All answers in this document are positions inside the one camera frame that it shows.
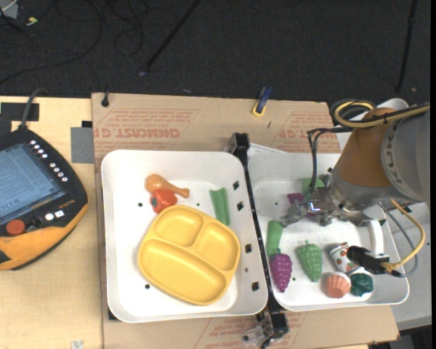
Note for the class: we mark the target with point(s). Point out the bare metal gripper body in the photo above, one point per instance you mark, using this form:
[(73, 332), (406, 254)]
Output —
[(327, 204)]

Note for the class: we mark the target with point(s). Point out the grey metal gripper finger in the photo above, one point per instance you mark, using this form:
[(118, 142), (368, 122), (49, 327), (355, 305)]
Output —
[(295, 213), (326, 219)]

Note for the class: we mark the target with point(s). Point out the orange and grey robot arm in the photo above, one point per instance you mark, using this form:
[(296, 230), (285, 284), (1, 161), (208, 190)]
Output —
[(370, 158)]

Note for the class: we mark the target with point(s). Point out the small purple toy vegetable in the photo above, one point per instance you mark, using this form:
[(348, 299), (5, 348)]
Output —
[(295, 197)]

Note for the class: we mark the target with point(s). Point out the light green toy vegetable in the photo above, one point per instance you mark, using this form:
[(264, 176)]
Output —
[(308, 184)]

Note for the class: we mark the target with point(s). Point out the green toy pea pod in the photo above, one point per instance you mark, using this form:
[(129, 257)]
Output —
[(274, 236)]

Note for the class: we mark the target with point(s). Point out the thin black rod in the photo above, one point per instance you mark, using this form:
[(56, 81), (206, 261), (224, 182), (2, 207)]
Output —
[(256, 216)]

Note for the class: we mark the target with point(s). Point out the white carton with strawberry print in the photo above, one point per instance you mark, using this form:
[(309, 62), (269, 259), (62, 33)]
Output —
[(339, 258)]

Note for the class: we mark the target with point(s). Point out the green toy grapes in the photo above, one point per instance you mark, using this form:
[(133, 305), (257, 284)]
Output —
[(310, 260)]

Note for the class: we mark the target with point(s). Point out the purple toy grapes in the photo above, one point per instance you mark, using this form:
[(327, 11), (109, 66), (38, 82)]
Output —
[(281, 271)]

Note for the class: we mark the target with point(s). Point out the pink toy cupcake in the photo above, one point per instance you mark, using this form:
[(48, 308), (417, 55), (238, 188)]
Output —
[(337, 285)]

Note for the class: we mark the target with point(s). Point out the green toy celery stick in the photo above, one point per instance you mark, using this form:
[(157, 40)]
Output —
[(221, 205)]

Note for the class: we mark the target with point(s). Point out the dark green toy broccoli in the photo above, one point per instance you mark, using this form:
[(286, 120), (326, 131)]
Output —
[(362, 285)]

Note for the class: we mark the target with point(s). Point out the white plastic tray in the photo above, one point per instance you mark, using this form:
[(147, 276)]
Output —
[(131, 249), (312, 296)]

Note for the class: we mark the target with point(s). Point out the yellow divided plate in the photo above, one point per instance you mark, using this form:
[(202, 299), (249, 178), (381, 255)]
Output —
[(189, 256)]

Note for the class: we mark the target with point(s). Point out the brown cardboard board red print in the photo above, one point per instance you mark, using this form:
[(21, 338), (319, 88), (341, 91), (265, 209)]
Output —
[(203, 129)]

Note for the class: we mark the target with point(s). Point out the red-orange toy bell pepper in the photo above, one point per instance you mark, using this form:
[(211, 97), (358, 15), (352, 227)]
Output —
[(163, 199)]

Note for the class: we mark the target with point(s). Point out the orange toy chicken drumstick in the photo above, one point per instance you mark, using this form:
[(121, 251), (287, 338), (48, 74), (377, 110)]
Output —
[(158, 184)]

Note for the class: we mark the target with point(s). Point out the black cylinder on white bracket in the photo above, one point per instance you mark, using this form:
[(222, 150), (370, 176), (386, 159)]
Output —
[(363, 257)]

